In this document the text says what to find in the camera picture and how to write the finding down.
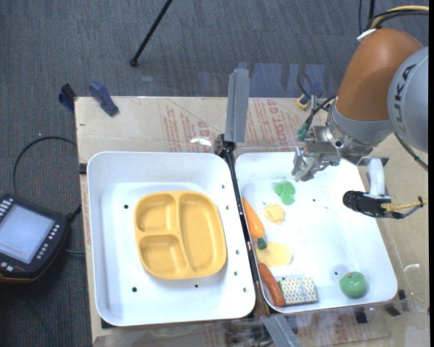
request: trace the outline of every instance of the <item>toy carrot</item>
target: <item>toy carrot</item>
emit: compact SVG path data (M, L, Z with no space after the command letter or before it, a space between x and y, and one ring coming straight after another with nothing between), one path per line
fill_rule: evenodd
M258 214L254 211L251 204L246 200L246 198L242 198L244 214L246 215L247 226L249 227L249 234L252 238L257 239L258 241L258 249L267 248L267 243L263 239L265 234L265 228L263 227L263 223L259 218Z

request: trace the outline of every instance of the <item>gray carpet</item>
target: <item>gray carpet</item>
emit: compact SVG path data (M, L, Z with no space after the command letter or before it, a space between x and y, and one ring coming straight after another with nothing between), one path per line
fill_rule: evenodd
M47 136L75 141L63 85L90 95L98 80L112 95L227 96L229 75L250 70L252 97L297 97L304 71L334 95L370 0L174 0L139 59L137 51L166 0L0 0L0 196L12 192L17 156ZM429 0L375 0L375 13ZM384 26L429 43L429 19ZM32 146L16 168L17 193L70 213L80 203L76 147ZM69 249L83 249L82 219ZM61 252L36 282L0 290L0 346L91 344L83 254Z

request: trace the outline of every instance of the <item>yellow plate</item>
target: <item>yellow plate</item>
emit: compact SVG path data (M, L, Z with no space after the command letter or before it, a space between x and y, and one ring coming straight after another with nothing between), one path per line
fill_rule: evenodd
M135 207L135 238L143 267L163 279L201 278L226 261L218 208L188 190L152 193Z

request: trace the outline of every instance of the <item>green round object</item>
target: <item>green round object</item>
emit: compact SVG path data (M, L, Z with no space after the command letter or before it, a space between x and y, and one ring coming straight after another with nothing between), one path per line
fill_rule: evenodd
M339 281L341 290L350 297L359 298L367 291L365 277L358 271L352 271L344 275Z

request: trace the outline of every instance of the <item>carrot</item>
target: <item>carrot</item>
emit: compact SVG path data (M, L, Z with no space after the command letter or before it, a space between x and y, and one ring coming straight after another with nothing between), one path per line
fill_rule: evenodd
M265 286L268 288L270 295L272 296L273 304L278 307L282 307L285 304L285 299L280 286L276 282L275 277L265 263L258 264L259 274L264 282Z
M247 226L249 227L249 234L252 238L257 239L258 241L258 249L267 248L267 243L263 240L263 236L265 235L265 228L263 227L263 223L258 216L258 214L254 211L251 204L246 200L246 198L242 198L244 214L246 215Z

